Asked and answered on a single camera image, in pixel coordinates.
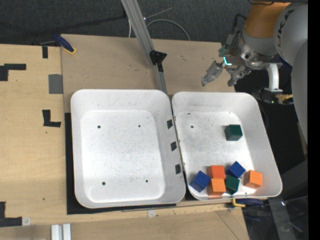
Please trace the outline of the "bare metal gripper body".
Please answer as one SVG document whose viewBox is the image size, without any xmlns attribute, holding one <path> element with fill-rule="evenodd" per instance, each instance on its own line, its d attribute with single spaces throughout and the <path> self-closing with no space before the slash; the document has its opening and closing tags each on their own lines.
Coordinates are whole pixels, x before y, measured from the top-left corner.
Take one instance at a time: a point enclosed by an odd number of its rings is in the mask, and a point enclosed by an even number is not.
<svg viewBox="0 0 320 240">
<path fill-rule="evenodd" d="M 238 35 L 234 44 L 227 44 L 224 52 L 224 65 L 227 68 L 245 67 L 260 70 L 267 57 L 258 54 Z"/>
</svg>

